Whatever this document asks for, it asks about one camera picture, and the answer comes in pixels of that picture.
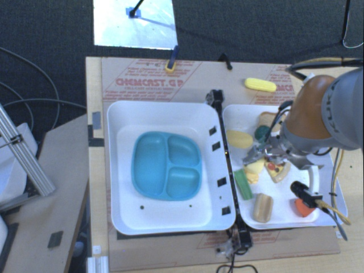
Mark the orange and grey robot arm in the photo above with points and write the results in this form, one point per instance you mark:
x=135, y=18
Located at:
x=315, y=115

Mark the blue divided plate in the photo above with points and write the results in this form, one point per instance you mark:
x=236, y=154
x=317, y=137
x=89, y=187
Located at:
x=150, y=163

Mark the thin black rod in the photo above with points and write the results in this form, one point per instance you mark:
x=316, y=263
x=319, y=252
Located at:
x=227, y=149

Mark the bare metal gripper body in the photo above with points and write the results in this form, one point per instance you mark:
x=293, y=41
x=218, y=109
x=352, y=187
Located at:
x=277, y=149

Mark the tan bread slice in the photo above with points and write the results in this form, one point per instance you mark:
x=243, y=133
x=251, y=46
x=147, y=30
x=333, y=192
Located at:
x=267, y=119

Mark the white plastic tray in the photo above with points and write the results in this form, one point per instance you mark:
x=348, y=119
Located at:
x=125, y=163
x=284, y=198

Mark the green cucumber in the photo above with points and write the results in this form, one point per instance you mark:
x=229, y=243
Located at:
x=243, y=185

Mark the orange carrot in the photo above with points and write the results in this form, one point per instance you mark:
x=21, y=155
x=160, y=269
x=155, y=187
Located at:
x=301, y=209

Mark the yellow potato chip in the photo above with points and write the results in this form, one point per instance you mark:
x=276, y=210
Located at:
x=239, y=138

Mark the green broccoli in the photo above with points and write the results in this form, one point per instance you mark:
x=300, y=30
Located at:
x=261, y=132

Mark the brown cardboard board red print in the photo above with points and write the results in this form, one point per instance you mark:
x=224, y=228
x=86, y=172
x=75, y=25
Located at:
x=159, y=81

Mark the tan hot dog bun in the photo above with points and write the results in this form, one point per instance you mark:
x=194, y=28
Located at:
x=263, y=207

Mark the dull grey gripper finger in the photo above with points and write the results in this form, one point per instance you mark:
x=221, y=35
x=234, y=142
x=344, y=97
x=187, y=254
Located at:
x=253, y=155
x=274, y=158

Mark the yellow corn cob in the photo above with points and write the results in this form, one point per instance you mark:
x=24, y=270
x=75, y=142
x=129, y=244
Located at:
x=260, y=84

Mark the black cylinder on white bracket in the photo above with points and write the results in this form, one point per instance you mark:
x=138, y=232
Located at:
x=305, y=193

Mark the pizza slice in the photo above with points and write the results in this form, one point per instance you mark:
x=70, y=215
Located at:
x=278, y=172

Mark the yellow banana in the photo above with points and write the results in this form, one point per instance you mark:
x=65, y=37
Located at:
x=253, y=171

